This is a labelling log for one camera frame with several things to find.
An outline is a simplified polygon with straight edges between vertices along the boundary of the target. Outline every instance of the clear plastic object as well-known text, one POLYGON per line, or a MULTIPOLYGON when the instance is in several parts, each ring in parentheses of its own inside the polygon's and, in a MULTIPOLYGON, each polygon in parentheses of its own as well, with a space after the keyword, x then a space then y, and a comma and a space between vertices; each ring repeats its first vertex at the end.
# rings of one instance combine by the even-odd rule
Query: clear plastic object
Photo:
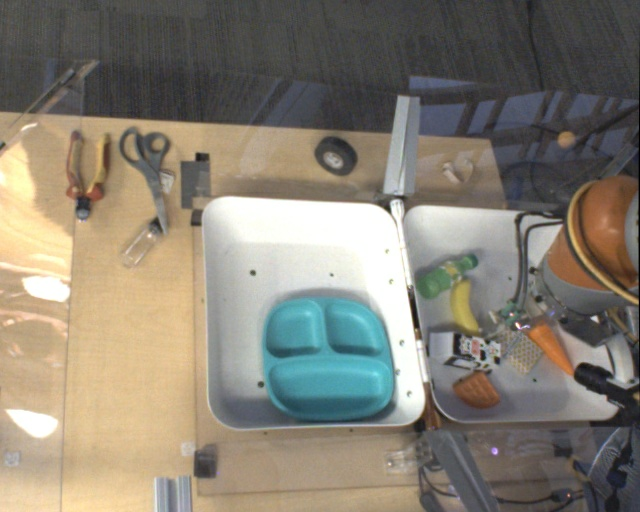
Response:
POLYGON ((138 266, 151 248, 162 239, 162 228, 158 219, 146 224, 140 233, 127 245, 120 254, 122 264, 127 268, 138 266))
POLYGON ((388 475, 414 475, 421 466, 438 466, 431 453, 431 447, 421 439, 416 439, 403 450, 386 452, 384 461, 388 475))

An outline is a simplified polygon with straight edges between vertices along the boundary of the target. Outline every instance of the green bottle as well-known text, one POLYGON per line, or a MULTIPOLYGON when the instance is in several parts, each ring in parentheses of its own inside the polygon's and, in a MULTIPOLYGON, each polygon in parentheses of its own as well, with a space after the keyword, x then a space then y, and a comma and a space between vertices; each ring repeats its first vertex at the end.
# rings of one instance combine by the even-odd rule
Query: green bottle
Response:
POLYGON ((466 254, 458 260, 447 260, 435 270, 418 279, 416 288, 425 299, 433 299, 462 279, 464 273, 478 266, 475 254, 466 254))

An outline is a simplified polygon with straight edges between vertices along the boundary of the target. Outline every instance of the pliers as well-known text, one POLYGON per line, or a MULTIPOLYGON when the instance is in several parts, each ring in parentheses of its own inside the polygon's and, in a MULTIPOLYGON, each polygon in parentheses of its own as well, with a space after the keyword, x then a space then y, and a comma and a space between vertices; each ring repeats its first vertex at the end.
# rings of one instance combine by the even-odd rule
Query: pliers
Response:
POLYGON ((108 134, 104 134, 98 142, 98 168, 91 184, 85 191, 80 175, 80 153, 82 150, 82 135, 74 130, 69 141, 69 153, 67 155, 67 197, 76 202, 76 217, 86 221, 91 213, 91 204, 100 201, 104 196, 102 185, 107 179, 109 169, 109 146, 111 140, 108 134))

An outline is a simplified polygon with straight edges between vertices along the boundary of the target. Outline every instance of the scissors handle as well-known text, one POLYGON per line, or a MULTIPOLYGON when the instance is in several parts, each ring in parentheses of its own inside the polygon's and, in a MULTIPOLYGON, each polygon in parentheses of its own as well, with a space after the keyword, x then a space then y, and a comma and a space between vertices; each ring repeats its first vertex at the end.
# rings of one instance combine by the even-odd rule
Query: scissors handle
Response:
POLYGON ((125 130, 122 137, 120 137, 120 153, 122 157, 129 164, 139 169, 146 162, 154 171, 159 173, 162 159, 167 154, 167 151, 169 151, 169 139, 159 132, 149 133, 143 137, 137 128, 131 127, 125 130), (134 148, 138 158, 131 158, 125 147, 126 141, 131 135, 135 138, 134 148))
POLYGON ((142 138, 142 147, 151 167, 160 172, 162 159, 169 151, 169 139, 160 132, 149 133, 142 138))

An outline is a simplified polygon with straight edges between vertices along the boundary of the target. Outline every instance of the banana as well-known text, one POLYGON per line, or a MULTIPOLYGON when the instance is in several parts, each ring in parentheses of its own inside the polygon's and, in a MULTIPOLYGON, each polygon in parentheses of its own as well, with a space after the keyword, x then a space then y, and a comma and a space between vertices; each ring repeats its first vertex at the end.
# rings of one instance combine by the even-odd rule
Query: banana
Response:
POLYGON ((471 311, 470 296, 471 281, 469 279, 462 279, 455 283, 451 289, 451 312, 458 329, 467 336, 475 336, 480 334, 480 326, 471 311))

